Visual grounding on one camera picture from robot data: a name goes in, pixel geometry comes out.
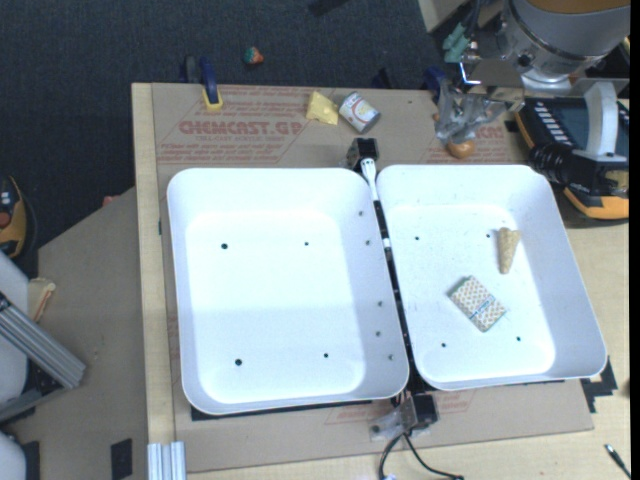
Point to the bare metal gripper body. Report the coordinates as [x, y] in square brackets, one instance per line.
[492, 70]

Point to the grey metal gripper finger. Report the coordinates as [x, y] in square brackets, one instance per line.
[450, 113]
[477, 115]

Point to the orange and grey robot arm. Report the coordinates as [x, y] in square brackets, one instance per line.
[565, 13]

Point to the orange toy bread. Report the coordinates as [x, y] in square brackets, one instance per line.
[461, 149]

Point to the white small can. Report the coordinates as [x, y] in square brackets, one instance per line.
[357, 112]

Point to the yellow cheese wedge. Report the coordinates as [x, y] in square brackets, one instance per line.
[322, 109]

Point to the beige ice cream cone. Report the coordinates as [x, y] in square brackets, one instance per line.
[507, 248]

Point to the thin black and white rod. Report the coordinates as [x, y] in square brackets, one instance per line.
[385, 233]

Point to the white patterned carton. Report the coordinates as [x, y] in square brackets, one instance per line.
[477, 303]

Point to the red and green toy strawberry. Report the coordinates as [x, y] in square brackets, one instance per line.
[253, 56]

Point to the white plastic tray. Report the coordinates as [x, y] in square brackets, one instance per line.
[465, 358]
[275, 293]

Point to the brown cardboard board red print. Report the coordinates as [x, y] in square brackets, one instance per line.
[280, 443]

